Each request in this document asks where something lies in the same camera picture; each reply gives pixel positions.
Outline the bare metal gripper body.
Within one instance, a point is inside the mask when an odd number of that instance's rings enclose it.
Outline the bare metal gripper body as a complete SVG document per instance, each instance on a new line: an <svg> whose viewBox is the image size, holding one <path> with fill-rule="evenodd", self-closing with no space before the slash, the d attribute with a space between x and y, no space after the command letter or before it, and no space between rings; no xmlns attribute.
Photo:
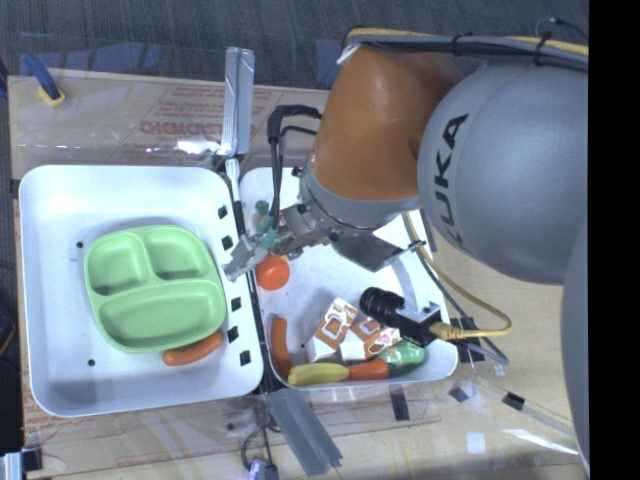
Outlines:
<svg viewBox="0 0 640 480"><path fill-rule="evenodd" d="M353 237L353 228L311 203L296 203L277 216L267 213L260 220L260 233L268 237L270 251L303 251Z"/></svg>

